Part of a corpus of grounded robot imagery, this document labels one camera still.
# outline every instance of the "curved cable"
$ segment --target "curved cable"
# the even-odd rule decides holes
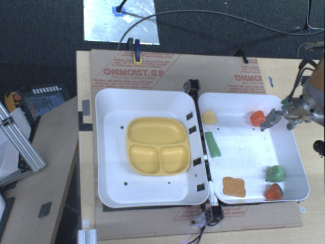
[[[236,15],[231,15],[231,14],[227,14],[227,13],[221,13],[221,12],[217,12],[217,11],[209,11],[209,10],[176,10],[176,11],[166,11],[166,12],[160,12],[160,13],[156,13],[156,14],[152,14],[152,15],[148,15],[144,18],[142,18],[141,20],[137,21],[135,24],[133,24],[132,26],[130,26],[126,32],[123,34],[121,40],[119,41],[118,43],[118,46],[117,46],[117,50],[119,50],[121,44],[122,44],[122,41],[124,39],[124,37],[128,34],[129,31],[131,31],[135,26],[137,26],[139,23],[145,21],[145,20],[148,20],[152,17],[155,17],[155,16],[158,16],[158,15],[165,15],[165,14],[178,14],[178,13],[208,13],[208,14],[217,14],[217,15],[223,15],[223,16],[227,16],[227,17],[230,17],[230,18],[235,18],[235,19],[238,19],[238,20],[241,20],[241,21],[244,21],[244,22],[248,22],[248,23],[251,23],[253,25],[256,25],[256,26],[259,26],[261,28],[264,28],[264,29],[267,29],[267,30],[270,30],[270,31],[273,31],[273,32],[276,32],[276,33],[280,33],[280,34],[284,34],[284,35],[291,35],[291,36],[310,36],[310,35],[316,35],[316,34],[320,34],[320,33],[323,33],[324,31],[321,30],[319,32],[315,32],[315,33],[311,33],[311,34],[295,34],[295,33],[288,33],[288,32],[283,32],[281,30],[277,30],[277,29],[274,29],[274,28],[271,28],[271,27],[268,27],[268,26],[265,26],[265,25],[262,25],[260,23],[257,23],[257,22],[254,22],[254,21],[251,21],[251,20],[247,20],[245,18],[242,18],[242,17],[239,17],[239,16],[236,16]]]

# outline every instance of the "silver reflective sheet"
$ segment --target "silver reflective sheet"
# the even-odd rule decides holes
[[[138,17],[115,16],[113,7],[123,0],[84,0],[84,39],[85,41],[119,42],[124,32],[140,20]],[[127,0],[123,9],[126,12],[146,17],[155,13],[153,0]],[[124,38],[140,39],[141,44],[159,45],[156,18],[150,18],[134,27]]]

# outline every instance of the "wooden table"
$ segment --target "wooden table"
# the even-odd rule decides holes
[[[267,94],[285,98],[292,89],[300,60],[297,59],[257,59]],[[82,111],[82,101],[91,98],[90,52],[77,52],[78,111]],[[272,77],[273,87],[269,82]],[[84,123],[92,123],[92,114],[83,117]],[[294,129],[297,146],[307,174],[310,194],[300,203],[306,213],[301,214],[303,226],[266,230],[218,232],[204,234],[201,243],[323,243],[325,239],[325,194],[324,158],[312,150],[316,140],[324,140],[324,127],[316,123],[298,124]],[[89,225],[83,229],[95,228],[94,211],[94,171],[92,153],[92,131],[79,133],[80,180],[81,180],[81,218],[88,219]],[[99,244],[111,243],[184,243],[195,235],[173,235],[132,239],[102,240]]]

